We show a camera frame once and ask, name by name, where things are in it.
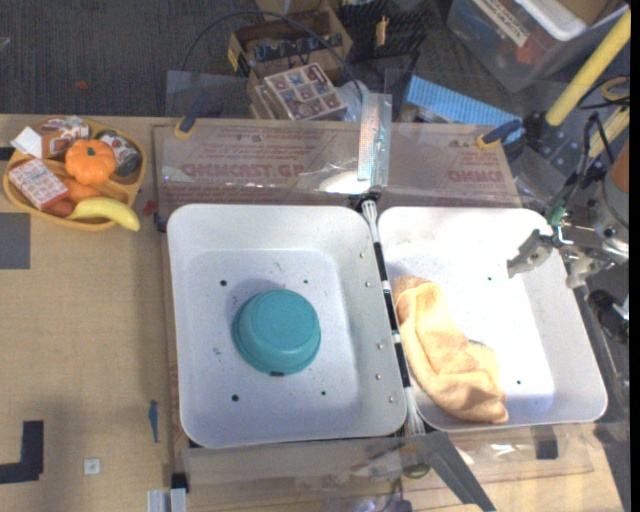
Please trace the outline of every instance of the teal round object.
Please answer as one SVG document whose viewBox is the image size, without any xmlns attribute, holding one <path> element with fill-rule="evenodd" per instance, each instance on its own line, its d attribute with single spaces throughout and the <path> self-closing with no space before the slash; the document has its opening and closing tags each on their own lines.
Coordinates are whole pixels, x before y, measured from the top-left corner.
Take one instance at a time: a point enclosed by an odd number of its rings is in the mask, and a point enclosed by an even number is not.
<svg viewBox="0 0 640 512">
<path fill-rule="evenodd" d="M 299 293 L 272 290 L 255 295 L 238 310 L 233 342 L 242 358 L 269 375 L 304 370 L 320 349 L 320 322 Z"/>
</svg>

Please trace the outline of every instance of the orange towel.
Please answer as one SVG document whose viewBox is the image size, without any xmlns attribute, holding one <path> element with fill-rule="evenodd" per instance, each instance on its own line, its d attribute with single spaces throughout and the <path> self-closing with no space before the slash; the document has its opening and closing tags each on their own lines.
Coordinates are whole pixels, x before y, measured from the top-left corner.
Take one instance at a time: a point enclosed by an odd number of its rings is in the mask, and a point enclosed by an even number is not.
<svg viewBox="0 0 640 512">
<path fill-rule="evenodd" d="M 470 342 L 453 323 L 442 289 L 401 276 L 394 282 L 394 300 L 407 361 L 431 399 L 462 420 L 505 423 L 509 414 L 495 354 Z"/>
</svg>

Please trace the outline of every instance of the plastic bin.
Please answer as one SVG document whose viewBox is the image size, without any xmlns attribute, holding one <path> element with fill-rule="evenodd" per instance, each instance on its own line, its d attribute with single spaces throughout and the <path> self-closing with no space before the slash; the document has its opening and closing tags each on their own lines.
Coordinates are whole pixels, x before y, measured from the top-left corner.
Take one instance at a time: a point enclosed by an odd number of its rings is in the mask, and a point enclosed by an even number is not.
<svg viewBox="0 0 640 512">
<path fill-rule="evenodd" d="M 517 92 L 585 56 L 627 8 L 589 26 L 556 0 L 454 0 L 447 25 Z"/>
</svg>

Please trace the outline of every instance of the yellow banana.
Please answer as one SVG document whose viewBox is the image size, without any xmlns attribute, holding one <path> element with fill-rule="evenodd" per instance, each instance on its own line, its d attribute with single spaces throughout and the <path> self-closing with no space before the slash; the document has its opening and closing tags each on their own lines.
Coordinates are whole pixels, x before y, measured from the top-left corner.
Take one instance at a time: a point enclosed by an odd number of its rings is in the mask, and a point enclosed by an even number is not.
<svg viewBox="0 0 640 512">
<path fill-rule="evenodd" d="M 105 218 L 113 220 L 131 231 L 140 229 L 140 219 L 129 206 L 111 197 L 92 197 L 80 201 L 66 217 L 74 219 Z"/>
</svg>

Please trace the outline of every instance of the wooden table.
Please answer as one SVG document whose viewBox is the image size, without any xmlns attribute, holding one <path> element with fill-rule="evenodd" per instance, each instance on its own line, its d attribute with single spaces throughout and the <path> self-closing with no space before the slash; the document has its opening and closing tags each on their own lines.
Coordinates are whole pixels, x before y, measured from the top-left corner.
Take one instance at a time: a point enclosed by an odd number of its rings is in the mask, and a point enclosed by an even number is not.
<svg viewBox="0 0 640 512">
<path fill-rule="evenodd" d="M 0 115 L 0 146 L 9 146 L 39 117 Z M 0 510 L 144 511 L 147 491 L 167 489 L 174 470 L 165 235 L 143 209 L 155 198 L 152 127 L 175 120 L 95 119 L 130 134 L 147 152 L 150 163 L 134 205 L 142 228 L 92 233 L 32 218 L 30 268 L 0 269 L 0 464 L 20 460 L 23 422 L 44 422 L 43 473 L 37 481 L 0 485 Z M 0 173 L 4 167 L 1 162 Z M 19 212 L 4 193 L 0 212 Z M 152 400 L 158 404 L 158 442 L 148 419 Z M 622 510 L 592 426 L 572 428 L 585 440 L 593 471 L 483 482 L 498 510 Z M 85 474 L 84 461 L 92 458 L 100 459 L 100 472 Z M 407 481 L 405 490 L 415 510 L 477 510 L 459 505 L 436 480 L 433 485 Z M 215 508 L 195 493 L 189 503 L 189 510 Z M 320 505 L 269 510 L 320 510 Z"/>
</svg>

